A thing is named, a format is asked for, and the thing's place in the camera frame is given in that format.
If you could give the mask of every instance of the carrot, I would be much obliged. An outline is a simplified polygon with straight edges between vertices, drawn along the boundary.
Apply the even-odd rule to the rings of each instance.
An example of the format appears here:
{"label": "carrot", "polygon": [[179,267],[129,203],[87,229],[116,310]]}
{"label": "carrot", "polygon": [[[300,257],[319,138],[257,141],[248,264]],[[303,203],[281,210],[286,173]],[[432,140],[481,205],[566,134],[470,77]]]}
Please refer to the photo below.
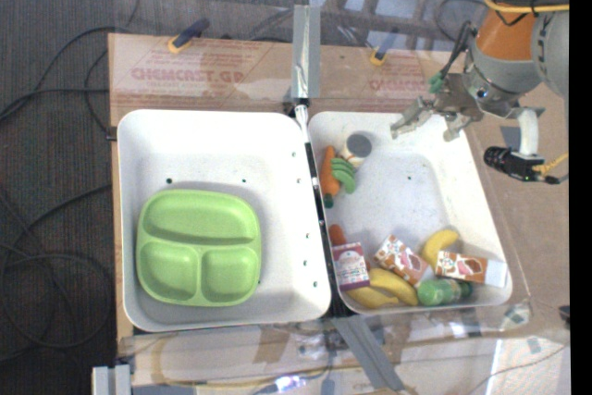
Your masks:
{"label": "carrot", "polygon": [[344,243],[348,243],[343,235],[343,229],[338,224],[332,224],[329,227],[329,239],[331,240],[331,245],[343,245]]}
{"label": "carrot", "polygon": [[319,183],[326,207],[333,207],[333,197],[339,192],[340,183],[331,173],[331,160],[335,158],[335,148],[329,145],[325,150],[325,159],[321,166]]}

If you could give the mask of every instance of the yellow banana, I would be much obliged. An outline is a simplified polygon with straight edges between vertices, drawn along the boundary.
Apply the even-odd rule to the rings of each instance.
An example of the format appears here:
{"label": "yellow banana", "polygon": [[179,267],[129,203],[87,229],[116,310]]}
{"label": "yellow banana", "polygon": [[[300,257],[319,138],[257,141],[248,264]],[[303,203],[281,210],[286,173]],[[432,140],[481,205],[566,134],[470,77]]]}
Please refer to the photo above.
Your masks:
{"label": "yellow banana", "polygon": [[371,268],[368,272],[370,285],[374,288],[387,291],[395,295],[399,300],[410,306],[417,306],[417,290],[406,279],[385,270],[384,268]]}
{"label": "yellow banana", "polygon": [[361,287],[346,291],[348,296],[366,308],[377,309],[388,304],[397,304],[399,299],[387,296],[382,291],[372,287]]}
{"label": "yellow banana", "polygon": [[446,247],[450,247],[458,238],[459,233],[449,228],[444,228],[433,233],[425,242],[424,248],[421,251],[421,257],[431,265],[433,270],[436,270],[438,252]]}

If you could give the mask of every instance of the food box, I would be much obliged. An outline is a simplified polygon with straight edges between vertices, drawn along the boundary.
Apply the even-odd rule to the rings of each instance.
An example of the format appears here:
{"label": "food box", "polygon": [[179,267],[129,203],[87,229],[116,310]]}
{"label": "food box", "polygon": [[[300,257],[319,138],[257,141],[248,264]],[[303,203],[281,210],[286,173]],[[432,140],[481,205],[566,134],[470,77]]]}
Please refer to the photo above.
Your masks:
{"label": "food box", "polygon": [[[360,242],[366,260],[388,235],[415,252],[433,232],[454,227],[447,250],[505,261],[466,137],[445,142],[440,116],[393,140],[400,114],[320,112],[308,132],[319,169],[328,145],[343,149],[361,133],[371,153],[355,172],[355,191],[340,191],[331,208],[317,206],[316,169],[295,120],[269,112],[136,110],[117,128],[123,304],[131,323],[150,332],[281,324],[324,317],[332,299],[361,315],[434,311],[396,305],[362,307],[331,284],[333,262],[326,229],[339,224]],[[167,190],[225,193],[247,203],[261,232],[256,288],[226,305],[176,304],[149,294],[138,277],[136,251],[143,207]],[[457,306],[488,306],[512,294],[480,286]]]}

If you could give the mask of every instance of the dark gray floor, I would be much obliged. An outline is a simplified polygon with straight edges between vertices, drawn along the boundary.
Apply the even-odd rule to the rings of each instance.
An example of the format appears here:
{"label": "dark gray floor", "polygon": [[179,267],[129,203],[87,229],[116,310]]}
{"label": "dark gray floor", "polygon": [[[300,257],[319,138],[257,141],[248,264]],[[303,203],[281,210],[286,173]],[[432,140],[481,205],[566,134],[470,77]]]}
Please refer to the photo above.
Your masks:
{"label": "dark gray floor", "polygon": [[[283,7],[308,2],[209,1]],[[105,50],[105,31],[81,36],[55,58],[88,29],[124,26],[129,12],[119,11],[118,5],[117,0],[0,0],[0,107],[38,87],[107,87],[105,61],[85,84],[87,72]],[[455,8],[462,16],[463,8]],[[131,31],[159,33],[167,28],[165,21],[158,28],[155,23],[146,27],[142,15],[145,20],[150,13],[141,8]],[[228,31],[235,34],[240,24],[241,19],[228,19]],[[93,94],[90,101],[99,122],[81,93],[45,93],[14,114],[0,115],[0,245],[36,255],[17,265],[22,254],[9,253],[6,247],[0,254],[3,261],[10,257],[3,265],[0,294],[3,394],[89,393],[91,368],[113,364],[116,357],[114,313],[105,303],[112,300],[114,267],[110,153],[102,129],[108,103],[104,93]],[[65,200],[92,190],[96,192],[35,223]],[[23,234],[31,223],[31,231]],[[95,266],[64,254],[91,259]],[[52,283],[49,265],[63,291]],[[110,293],[105,294],[104,283]]]}

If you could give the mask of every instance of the green divided plate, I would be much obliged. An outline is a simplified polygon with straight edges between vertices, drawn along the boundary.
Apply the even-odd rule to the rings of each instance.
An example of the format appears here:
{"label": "green divided plate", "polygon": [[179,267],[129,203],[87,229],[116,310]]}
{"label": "green divided plate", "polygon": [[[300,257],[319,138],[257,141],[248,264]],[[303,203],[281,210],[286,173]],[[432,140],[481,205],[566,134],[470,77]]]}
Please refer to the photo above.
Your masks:
{"label": "green divided plate", "polygon": [[142,287],[161,302],[244,302],[257,288],[261,271],[257,214],[231,194],[160,191],[140,214],[136,270]]}

